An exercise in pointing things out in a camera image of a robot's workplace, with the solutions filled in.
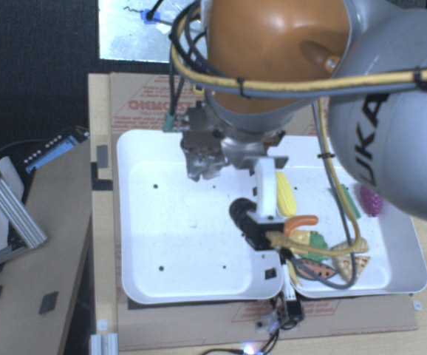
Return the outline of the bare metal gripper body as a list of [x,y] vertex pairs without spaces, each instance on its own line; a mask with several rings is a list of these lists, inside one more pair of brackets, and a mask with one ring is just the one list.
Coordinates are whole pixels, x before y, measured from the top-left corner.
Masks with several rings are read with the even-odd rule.
[[220,116],[222,113],[229,112],[207,101],[199,101],[195,107],[187,109],[181,148],[189,169],[215,166],[251,169],[257,158],[267,155],[263,144],[266,134],[234,126]]

